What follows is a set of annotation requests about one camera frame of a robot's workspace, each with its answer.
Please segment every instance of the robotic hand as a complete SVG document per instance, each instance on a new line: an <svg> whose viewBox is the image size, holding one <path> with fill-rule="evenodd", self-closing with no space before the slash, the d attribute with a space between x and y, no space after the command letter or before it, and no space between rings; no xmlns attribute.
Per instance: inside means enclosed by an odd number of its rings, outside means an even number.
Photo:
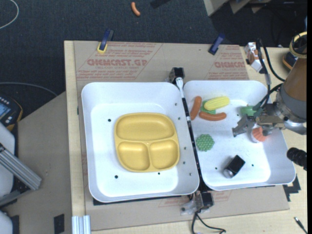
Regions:
<svg viewBox="0 0 312 234"><path fill-rule="evenodd" d="M251 130L256 124L262 128L263 136L270 135L276 128L289 129L301 135L307 134L307 128L304 126L307 122L307 32L292 39L290 51L298 59L286 80L268 90L266 96L253 107L254 114L244 115L238 125L232 128L234 137ZM262 67L265 68L260 46L257 47L257 54ZM277 92L276 99L273 103L268 103L269 96L274 91Z"/></svg>

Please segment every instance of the white cable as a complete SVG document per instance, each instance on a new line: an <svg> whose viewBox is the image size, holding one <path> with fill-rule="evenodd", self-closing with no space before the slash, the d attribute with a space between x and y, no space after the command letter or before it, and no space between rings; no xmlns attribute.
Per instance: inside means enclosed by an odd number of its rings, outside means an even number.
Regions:
<svg viewBox="0 0 312 234"><path fill-rule="evenodd" d="M16 18L18 18L19 13L20 13L20 9L19 9L18 4L15 1L13 1L13 0L9 0L9 1L11 1L16 6L17 12L16 12L15 17L9 23L5 24L4 26L1 26L0 29L3 29L4 27L6 27L6 26L10 25L11 23L13 23L16 20Z"/></svg>

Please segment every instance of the brown sausage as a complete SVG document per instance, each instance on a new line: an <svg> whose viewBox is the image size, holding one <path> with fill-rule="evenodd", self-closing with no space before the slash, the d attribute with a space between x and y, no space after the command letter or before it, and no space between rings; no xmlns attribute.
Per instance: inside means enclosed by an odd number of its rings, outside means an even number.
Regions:
<svg viewBox="0 0 312 234"><path fill-rule="evenodd" d="M210 120L210 121L218 121L218 120L225 119L226 113L212 115L212 114L208 114L202 111L199 113L199 117L201 117L202 119Z"/></svg>
<svg viewBox="0 0 312 234"><path fill-rule="evenodd" d="M131 9L132 9L132 11L133 11L133 13L135 13L135 15L137 16L137 17L139 17L140 15L141 15L141 13L137 10L137 8L136 8L136 3L135 2L132 2L131 3Z"/></svg>
<svg viewBox="0 0 312 234"><path fill-rule="evenodd" d="M195 117L197 116L199 110L200 110L200 107L201 107L201 97L200 96L196 96L195 99L194 99L194 104L193 104L193 108L190 112L190 117L191 117L191 120L195 119Z"/></svg>

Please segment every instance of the brown cylinder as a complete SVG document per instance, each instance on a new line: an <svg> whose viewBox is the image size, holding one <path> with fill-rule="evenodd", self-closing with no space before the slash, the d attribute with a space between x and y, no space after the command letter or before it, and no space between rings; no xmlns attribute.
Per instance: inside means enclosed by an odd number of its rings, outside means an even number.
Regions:
<svg viewBox="0 0 312 234"><path fill-rule="evenodd" d="M307 101L307 59L298 58L284 82L285 92L292 98Z"/></svg>

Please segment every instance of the yellow corn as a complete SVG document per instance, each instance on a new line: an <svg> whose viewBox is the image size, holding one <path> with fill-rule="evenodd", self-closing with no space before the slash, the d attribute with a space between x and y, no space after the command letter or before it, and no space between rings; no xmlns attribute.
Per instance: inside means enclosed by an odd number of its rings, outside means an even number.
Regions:
<svg viewBox="0 0 312 234"><path fill-rule="evenodd" d="M220 97L216 97L213 98L209 101L207 101L204 104L204 108L206 110L215 110L221 107L225 107L226 105L228 105L230 103L230 99L226 96L220 96Z"/></svg>

